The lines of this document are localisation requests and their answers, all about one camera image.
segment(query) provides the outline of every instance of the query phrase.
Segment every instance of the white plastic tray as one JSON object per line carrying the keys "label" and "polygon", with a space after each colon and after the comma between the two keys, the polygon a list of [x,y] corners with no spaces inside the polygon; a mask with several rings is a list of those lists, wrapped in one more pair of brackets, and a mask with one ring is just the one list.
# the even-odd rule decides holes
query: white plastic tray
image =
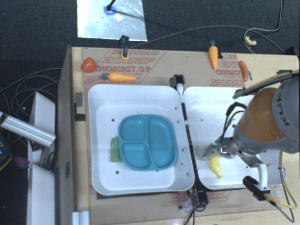
{"label": "white plastic tray", "polygon": [[[180,97],[166,86],[101,84],[88,94],[92,154],[92,181],[103,195],[185,191],[195,181]],[[123,118],[156,114],[173,125],[178,157],[161,171],[137,171],[124,163],[110,162],[110,141],[118,135]]]}
{"label": "white plastic tray", "polygon": [[[232,96],[236,88],[215,88],[215,87],[189,87],[184,92],[187,119],[190,128],[192,144],[195,151],[196,163],[200,181],[209,189],[231,189],[244,188],[242,181],[247,175],[258,180],[257,168],[248,168],[247,165],[235,156],[232,159],[220,157],[219,165],[223,178],[218,179],[209,167],[209,161],[202,158],[205,149],[220,137],[223,131],[225,113],[229,105],[238,101],[248,105],[253,96],[240,97],[236,100]],[[237,124],[241,113],[235,116],[232,124]],[[233,135],[233,128],[230,126],[225,137]],[[265,164],[269,165],[268,185],[280,185],[278,172],[279,151],[268,150],[258,155]]]}

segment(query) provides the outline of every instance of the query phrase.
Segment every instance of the purple object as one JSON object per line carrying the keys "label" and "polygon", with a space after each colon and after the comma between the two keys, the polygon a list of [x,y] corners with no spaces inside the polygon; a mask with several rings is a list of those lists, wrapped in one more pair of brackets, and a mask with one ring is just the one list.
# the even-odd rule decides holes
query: purple object
{"label": "purple object", "polygon": [[30,164],[30,161],[19,156],[14,156],[14,162],[15,164],[17,164],[18,167],[22,169],[28,168],[28,165]]}

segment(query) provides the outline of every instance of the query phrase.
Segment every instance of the metal sheet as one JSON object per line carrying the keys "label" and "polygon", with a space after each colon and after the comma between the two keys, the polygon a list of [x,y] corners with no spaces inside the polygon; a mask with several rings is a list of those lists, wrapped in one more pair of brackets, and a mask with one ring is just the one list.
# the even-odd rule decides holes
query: metal sheet
{"label": "metal sheet", "polygon": [[77,31],[80,38],[147,41],[142,0],[77,0]]}

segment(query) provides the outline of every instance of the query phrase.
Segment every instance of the black carpet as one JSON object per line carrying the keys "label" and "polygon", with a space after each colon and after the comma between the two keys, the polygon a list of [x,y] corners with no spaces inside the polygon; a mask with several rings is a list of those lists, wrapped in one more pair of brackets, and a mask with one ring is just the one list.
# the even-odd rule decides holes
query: black carpet
{"label": "black carpet", "polygon": [[[142,0],[148,40],[194,27],[235,25],[247,28],[275,29],[280,0]],[[60,68],[67,45],[116,47],[118,42],[77,37],[76,0],[0,0],[0,87],[5,88],[32,72]],[[285,0],[281,29],[267,33],[283,50],[295,46],[299,55],[300,0]],[[209,41],[215,40],[222,52],[249,53],[243,42],[244,30],[210,28],[194,30],[141,49],[207,51]],[[266,39],[249,34],[258,45],[255,53],[282,54]],[[59,79],[59,72],[48,72]],[[32,79],[26,87],[39,88],[45,79]],[[9,102],[17,85],[5,90]],[[55,94],[52,86],[49,91]],[[24,104],[30,112],[31,102]],[[3,94],[0,111],[9,113]],[[16,137],[11,135],[10,142]],[[21,142],[11,144],[13,154],[27,156]],[[27,171],[11,162],[0,172],[0,225],[26,223]]]}

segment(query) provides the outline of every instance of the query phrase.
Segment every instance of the green sponge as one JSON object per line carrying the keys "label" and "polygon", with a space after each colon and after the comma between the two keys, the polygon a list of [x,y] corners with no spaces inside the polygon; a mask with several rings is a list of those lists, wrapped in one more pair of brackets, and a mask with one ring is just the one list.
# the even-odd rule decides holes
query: green sponge
{"label": "green sponge", "polygon": [[111,162],[123,162],[119,149],[119,138],[117,136],[111,140]]}

